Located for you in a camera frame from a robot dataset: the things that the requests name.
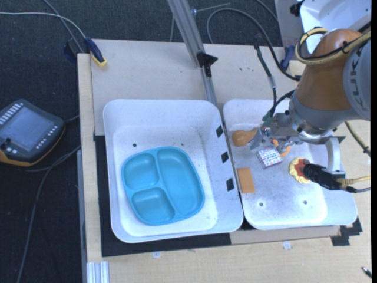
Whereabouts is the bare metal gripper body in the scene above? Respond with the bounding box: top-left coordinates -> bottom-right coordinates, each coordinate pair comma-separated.
263,113 -> 346,146

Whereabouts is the orange toy pear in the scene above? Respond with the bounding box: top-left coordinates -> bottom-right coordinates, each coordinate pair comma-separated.
232,127 -> 260,147

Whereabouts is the patterned small packet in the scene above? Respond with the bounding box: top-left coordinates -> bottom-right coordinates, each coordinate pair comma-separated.
255,146 -> 283,170

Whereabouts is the yellow and red biscuit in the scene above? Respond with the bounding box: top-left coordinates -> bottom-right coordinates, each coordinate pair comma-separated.
288,157 -> 312,185

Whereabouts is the orange flat slice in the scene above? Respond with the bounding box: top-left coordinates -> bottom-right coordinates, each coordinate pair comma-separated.
236,167 -> 256,194

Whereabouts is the white plastic tray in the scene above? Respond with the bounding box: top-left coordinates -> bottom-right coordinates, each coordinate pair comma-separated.
222,98 -> 359,231
102,98 -> 244,243

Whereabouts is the blue divided plate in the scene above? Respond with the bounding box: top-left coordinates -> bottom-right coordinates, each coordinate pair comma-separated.
121,146 -> 206,226

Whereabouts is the pale flat board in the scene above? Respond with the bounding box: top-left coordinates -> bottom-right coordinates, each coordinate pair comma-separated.
90,38 -> 342,245

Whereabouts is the black cylinder on white bracket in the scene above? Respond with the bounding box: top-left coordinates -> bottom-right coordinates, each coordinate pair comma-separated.
302,137 -> 346,190

